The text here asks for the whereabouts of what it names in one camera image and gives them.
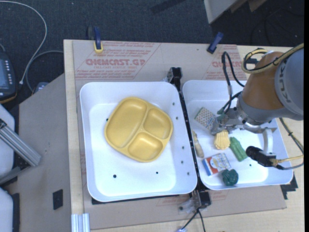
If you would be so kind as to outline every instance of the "yellow divided dish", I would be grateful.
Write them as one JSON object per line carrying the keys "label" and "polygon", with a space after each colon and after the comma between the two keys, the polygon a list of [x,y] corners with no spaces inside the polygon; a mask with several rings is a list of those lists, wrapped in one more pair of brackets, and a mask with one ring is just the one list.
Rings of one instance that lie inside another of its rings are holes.
{"label": "yellow divided dish", "polygon": [[157,159],[172,132],[170,117],[158,107],[137,97],[123,99],[104,128],[104,136],[110,146],[140,162]]}

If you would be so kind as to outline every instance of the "white tray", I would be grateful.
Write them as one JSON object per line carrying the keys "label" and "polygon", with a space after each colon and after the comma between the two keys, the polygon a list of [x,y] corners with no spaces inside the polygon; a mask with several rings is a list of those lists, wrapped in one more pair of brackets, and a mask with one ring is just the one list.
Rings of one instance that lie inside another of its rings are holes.
{"label": "white tray", "polygon": [[[234,94],[242,90],[242,87],[238,85],[236,81],[231,81],[231,84],[233,86]],[[234,186],[227,187],[224,185],[220,173],[208,176],[202,164],[202,159],[197,157],[200,178],[206,187],[212,190],[222,190],[230,188],[281,185],[291,181],[293,177],[292,170],[278,170],[273,167],[263,167],[250,158],[246,158],[245,160],[238,162],[230,148],[225,150],[216,149],[213,144],[213,136],[210,132],[194,120],[201,107],[207,108],[216,115],[217,111],[224,106],[224,104],[228,101],[226,81],[188,81],[183,85],[183,96],[188,111],[191,129],[196,132],[205,157],[210,157],[224,152],[231,164],[231,167],[234,168],[239,174],[238,183]],[[278,127],[276,120],[272,120],[270,124],[265,126],[269,128]],[[263,149],[264,140],[261,134],[254,134],[246,130],[235,130],[229,136],[237,138],[244,149],[250,145]],[[273,153],[277,155],[278,159],[288,157],[279,129],[276,129],[273,133],[273,145]],[[290,162],[282,163],[282,165],[284,167],[291,166]]]}
{"label": "white tray", "polygon": [[[173,133],[160,157],[143,163],[117,152],[104,126],[117,104],[135,96],[166,112]],[[177,89],[166,82],[92,82],[80,91],[87,186],[100,202],[187,194],[197,175]]]}

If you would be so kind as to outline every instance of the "blue clamp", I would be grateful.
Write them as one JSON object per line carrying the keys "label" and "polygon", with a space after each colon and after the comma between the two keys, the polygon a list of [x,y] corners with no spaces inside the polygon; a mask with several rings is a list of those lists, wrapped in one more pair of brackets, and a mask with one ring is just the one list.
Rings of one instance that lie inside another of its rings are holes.
{"label": "blue clamp", "polygon": [[93,33],[94,33],[94,39],[95,39],[95,41],[93,42],[95,52],[96,53],[102,53],[103,52],[103,43],[101,41],[99,28],[93,27]]}
{"label": "blue clamp", "polygon": [[223,34],[221,32],[218,32],[217,35],[216,35],[216,38],[213,40],[213,42],[207,48],[207,51],[210,52],[211,54],[213,54],[214,51],[217,48],[217,44],[219,44],[219,42],[221,41],[222,38],[223,38]]}

